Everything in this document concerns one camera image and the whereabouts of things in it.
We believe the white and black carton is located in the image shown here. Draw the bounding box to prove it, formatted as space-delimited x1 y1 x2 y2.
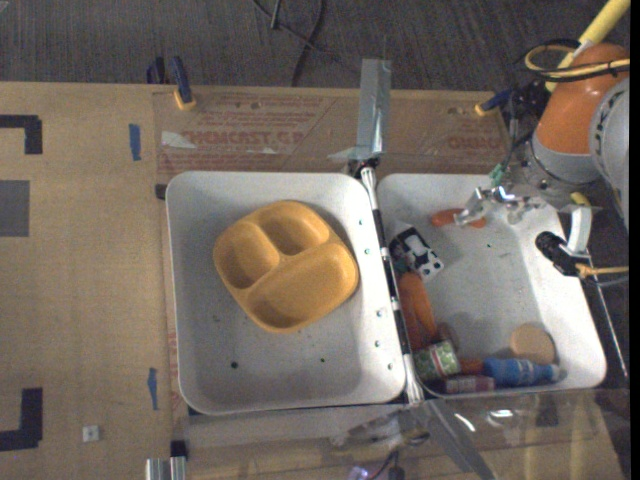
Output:
387 220 446 283

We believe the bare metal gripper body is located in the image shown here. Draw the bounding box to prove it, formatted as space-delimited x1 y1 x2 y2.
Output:
492 159 577 208

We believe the blue plastic bottle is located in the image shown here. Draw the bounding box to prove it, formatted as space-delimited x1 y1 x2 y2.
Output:
481 357 562 389

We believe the green and white can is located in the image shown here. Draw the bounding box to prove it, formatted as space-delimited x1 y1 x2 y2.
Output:
411 339 462 382

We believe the orange sausage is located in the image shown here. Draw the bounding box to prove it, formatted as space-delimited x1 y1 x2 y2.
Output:
430 208 488 230

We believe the orange carrot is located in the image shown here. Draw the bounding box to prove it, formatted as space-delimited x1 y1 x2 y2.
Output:
397 271 438 352

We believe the tan round biscuit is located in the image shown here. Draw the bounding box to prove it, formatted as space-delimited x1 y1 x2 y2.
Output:
509 323 557 366

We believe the black cylinder on white bracket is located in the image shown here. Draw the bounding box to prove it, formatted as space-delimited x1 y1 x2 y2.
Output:
534 202 596 278

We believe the thin black and white rod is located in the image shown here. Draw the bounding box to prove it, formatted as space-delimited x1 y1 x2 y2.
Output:
359 166 425 405

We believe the white plastic tray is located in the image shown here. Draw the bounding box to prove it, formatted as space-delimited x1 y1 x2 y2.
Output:
375 172 609 400
164 170 408 416

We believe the orange divided plate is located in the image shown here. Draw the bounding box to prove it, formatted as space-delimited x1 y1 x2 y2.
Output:
212 199 361 335

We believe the dark red can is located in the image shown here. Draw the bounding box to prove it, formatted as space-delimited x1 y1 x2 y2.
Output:
438 374 497 396

